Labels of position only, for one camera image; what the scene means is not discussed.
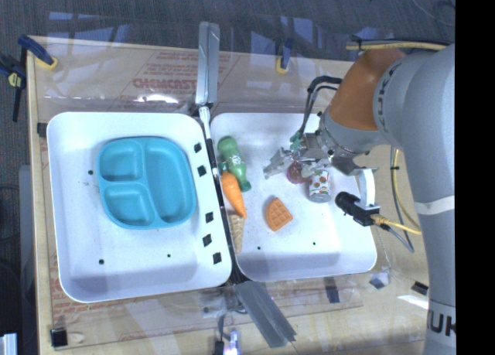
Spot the black cylinder on white bracket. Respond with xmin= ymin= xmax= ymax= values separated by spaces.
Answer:
xmin=333 ymin=166 xmax=382 ymax=227

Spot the orange waffle biscuit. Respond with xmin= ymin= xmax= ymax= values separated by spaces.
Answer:
xmin=265 ymin=196 xmax=295 ymax=233

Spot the orange carrot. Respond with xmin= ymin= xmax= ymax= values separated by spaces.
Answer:
xmin=220 ymin=171 xmax=248 ymax=220

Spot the blue divided plate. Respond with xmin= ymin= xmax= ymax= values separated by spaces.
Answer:
xmin=95 ymin=135 xmax=199 ymax=230

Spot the dark red round toy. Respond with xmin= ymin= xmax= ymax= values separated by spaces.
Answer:
xmin=286 ymin=159 xmax=309 ymax=186

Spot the green bottle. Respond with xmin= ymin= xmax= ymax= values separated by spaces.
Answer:
xmin=216 ymin=135 xmax=253 ymax=193

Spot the beige waffle cone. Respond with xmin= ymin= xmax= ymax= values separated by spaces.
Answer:
xmin=227 ymin=211 xmax=246 ymax=256

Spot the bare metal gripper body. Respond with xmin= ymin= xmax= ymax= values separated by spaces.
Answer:
xmin=295 ymin=131 xmax=338 ymax=162

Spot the brown cardboard board red print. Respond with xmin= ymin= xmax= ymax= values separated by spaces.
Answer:
xmin=26 ymin=35 xmax=431 ymax=351

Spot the white can with red print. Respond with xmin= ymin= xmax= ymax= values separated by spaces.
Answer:
xmin=307 ymin=167 xmax=333 ymax=204

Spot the white plastic tray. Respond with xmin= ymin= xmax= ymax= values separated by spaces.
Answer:
xmin=209 ymin=111 xmax=378 ymax=283
xmin=46 ymin=111 xmax=234 ymax=304

